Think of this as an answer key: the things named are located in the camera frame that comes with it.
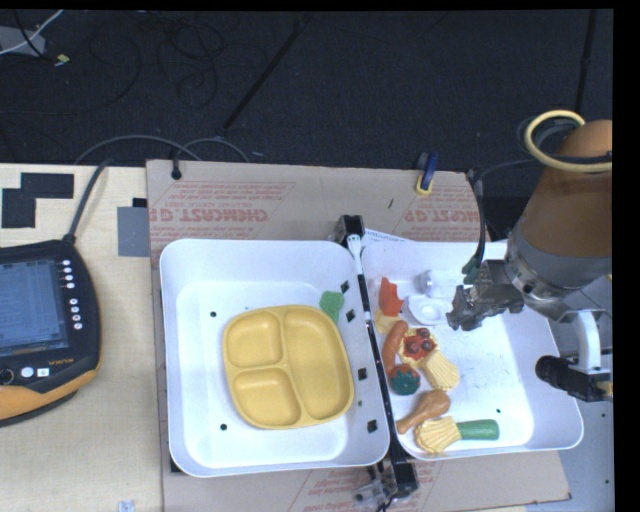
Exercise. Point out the thin black and white rod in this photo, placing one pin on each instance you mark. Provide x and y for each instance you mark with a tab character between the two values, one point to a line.
372	330

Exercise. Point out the white printed paper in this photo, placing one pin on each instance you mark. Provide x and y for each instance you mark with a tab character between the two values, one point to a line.
387	236

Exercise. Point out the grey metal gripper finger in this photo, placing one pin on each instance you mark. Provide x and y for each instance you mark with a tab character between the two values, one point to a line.
465	322
461	300

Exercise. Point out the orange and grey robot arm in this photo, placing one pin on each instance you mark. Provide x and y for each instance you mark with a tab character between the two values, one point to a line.
570	210

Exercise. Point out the yellow corn with green stem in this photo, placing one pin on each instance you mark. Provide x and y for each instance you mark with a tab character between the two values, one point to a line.
440	434

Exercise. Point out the white plastic tray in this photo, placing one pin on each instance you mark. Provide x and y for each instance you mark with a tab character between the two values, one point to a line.
200	400
510	380

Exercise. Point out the brown cardboard board red print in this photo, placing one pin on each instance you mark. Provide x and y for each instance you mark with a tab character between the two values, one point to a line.
280	210

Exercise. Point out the orange carrot piece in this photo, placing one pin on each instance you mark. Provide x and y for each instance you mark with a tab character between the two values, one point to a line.
389	299

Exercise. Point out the white plastic cup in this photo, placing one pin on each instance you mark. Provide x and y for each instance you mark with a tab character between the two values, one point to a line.
427	310

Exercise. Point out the yellow divided plate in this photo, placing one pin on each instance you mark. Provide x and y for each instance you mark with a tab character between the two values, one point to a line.
287	367

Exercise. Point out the green broccoli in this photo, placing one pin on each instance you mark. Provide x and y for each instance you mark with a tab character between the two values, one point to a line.
331	304

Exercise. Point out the black cylinder on white bracket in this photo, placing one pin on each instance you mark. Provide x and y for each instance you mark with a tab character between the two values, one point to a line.
570	375

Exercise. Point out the brown chicken drumstick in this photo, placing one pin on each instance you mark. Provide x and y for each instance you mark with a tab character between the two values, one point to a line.
430	406

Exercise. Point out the yellow toy food piece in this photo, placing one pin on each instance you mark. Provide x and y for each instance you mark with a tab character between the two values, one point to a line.
384	322

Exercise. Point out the red and green tomato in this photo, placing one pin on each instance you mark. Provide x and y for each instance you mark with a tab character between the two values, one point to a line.
404	381

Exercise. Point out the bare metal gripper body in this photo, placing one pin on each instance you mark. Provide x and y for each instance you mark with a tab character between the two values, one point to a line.
497	292

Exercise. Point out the orange sausage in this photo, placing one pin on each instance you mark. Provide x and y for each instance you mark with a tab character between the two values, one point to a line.
392	342

